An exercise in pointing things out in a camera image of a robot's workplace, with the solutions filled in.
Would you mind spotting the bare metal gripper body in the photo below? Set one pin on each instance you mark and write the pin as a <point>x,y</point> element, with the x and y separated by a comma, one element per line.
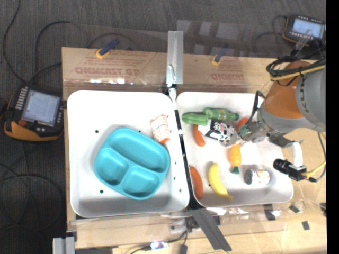
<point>253,132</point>

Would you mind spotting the dull grey metal gripper finger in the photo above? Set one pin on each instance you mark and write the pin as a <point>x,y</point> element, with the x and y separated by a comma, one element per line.
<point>233,141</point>

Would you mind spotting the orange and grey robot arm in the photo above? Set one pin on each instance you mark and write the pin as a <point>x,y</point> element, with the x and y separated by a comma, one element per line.
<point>288,102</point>

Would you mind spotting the orange carrot green top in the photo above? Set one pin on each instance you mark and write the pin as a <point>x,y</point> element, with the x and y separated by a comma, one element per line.
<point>235,155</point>

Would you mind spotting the orange round toy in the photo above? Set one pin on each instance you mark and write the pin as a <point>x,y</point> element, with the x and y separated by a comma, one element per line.
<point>241,123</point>

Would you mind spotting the black and white carton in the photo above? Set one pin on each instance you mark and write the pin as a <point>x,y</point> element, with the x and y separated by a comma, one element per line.
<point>218,131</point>

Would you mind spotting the white plastic tray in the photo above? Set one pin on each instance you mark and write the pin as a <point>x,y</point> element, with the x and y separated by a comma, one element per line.
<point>87,168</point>
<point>262,152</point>

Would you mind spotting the green plastic bottle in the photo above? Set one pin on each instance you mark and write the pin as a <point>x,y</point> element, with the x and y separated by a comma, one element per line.
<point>221,114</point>

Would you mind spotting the small orange sausage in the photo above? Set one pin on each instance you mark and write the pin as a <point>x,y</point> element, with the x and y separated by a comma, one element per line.
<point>198,136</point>

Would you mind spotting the yellow banana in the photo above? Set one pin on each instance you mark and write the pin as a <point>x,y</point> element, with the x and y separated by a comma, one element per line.
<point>215,180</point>

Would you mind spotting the white printed can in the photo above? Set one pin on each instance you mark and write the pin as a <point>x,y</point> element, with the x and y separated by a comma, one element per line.
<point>258,177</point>

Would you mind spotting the green ribbed cucumber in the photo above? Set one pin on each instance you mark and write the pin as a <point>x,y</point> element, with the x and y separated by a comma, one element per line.
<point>194,118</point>

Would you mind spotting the white and orange carton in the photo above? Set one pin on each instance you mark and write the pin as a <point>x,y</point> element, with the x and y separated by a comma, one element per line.
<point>160,127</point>

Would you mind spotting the blue divided plate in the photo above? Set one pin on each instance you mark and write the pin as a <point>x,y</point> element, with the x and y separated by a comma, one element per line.
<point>132,163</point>

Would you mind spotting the brown cardboard board red print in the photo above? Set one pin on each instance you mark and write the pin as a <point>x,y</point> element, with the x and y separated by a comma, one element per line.
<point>111,70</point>

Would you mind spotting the black cylinder on white bracket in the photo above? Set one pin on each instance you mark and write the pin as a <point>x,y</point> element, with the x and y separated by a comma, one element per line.
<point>287,167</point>

